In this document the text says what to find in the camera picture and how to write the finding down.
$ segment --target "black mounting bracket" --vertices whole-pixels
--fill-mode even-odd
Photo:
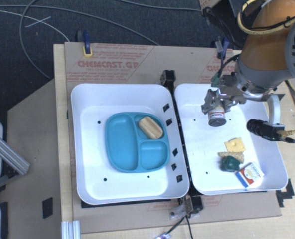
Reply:
[[[181,137],[181,143],[182,143],[182,148],[183,148],[183,153],[184,153],[184,158],[185,158],[185,163],[186,163],[186,168],[187,168],[187,173],[190,179],[190,182],[192,181],[191,179],[191,172],[189,169],[189,163],[188,163],[188,158],[187,158],[187,152],[186,152],[186,147],[185,147],[185,140],[184,140],[184,135],[183,135],[183,129],[181,126],[181,122],[180,122],[180,117],[179,117],[179,113],[178,113],[178,108],[177,108],[177,104],[176,104],[176,100],[175,100],[175,96],[174,96],[174,81],[176,80],[176,76],[175,76],[175,71],[174,70],[164,70],[160,81],[161,84],[168,88],[171,95],[172,95],[172,100],[173,100],[173,105],[174,105],[174,110],[175,110],[175,114],[176,114],[176,119],[177,119],[177,124],[178,124],[178,129],[179,129],[179,134]],[[193,211],[191,212],[191,214],[196,214],[200,211],[203,210],[203,204],[202,204],[202,199],[201,199],[201,193],[199,193],[194,185],[191,183],[190,185],[190,189],[188,191],[188,195],[191,197],[191,201],[192,201],[192,205],[193,205]]]
[[[288,183],[286,185],[286,191],[276,190],[276,197],[279,204],[279,207],[284,207],[284,199],[292,199],[295,195],[291,180],[288,179]]]

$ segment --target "white tray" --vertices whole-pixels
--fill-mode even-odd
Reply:
[[[277,143],[249,133],[246,129],[250,119],[268,120],[264,104],[247,101],[244,105],[236,105],[225,114],[225,125],[212,127],[208,124],[208,115],[201,109],[210,88],[208,84],[181,84],[175,89],[195,188],[202,194],[215,195],[285,187],[288,177]],[[250,162],[258,163],[265,174],[260,185],[244,188],[235,173],[223,172],[219,168],[221,158],[218,152],[227,151],[224,142],[238,137],[241,137],[246,148],[245,162],[241,168]]]
[[[168,89],[144,84],[80,84],[71,93],[77,191],[91,205],[138,200],[180,198],[189,189],[189,179],[178,125]],[[105,147],[105,124],[122,112],[157,116],[166,127],[170,158],[157,171],[126,173],[109,162]]]

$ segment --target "small can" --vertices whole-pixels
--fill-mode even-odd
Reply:
[[[220,104],[208,112],[208,124],[210,126],[222,126],[225,123],[225,111]]]

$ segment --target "blue divided plate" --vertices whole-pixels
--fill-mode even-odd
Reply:
[[[138,122],[150,116],[163,130],[160,139],[149,139]],[[166,129],[159,118],[146,113],[118,113],[107,120],[106,149],[110,163],[127,173],[152,172],[163,168],[169,160]]]

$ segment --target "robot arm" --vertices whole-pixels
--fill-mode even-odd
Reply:
[[[220,105],[228,112],[246,100],[266,101],[269,121],[252,119],[247,129],[268,140],[284,140],[279,106],[283,95],[270,92],[295,77],[295,0],[262,0],[264,4],[253,26],[247,29],[242,23],[242,13],[255,1],[247,1],[238,15],[238,25],[248,37],[241,53],[234,58],[235,71],[212,79],[212,87],[217,90],[208,90],[202,111],[207,114]]]

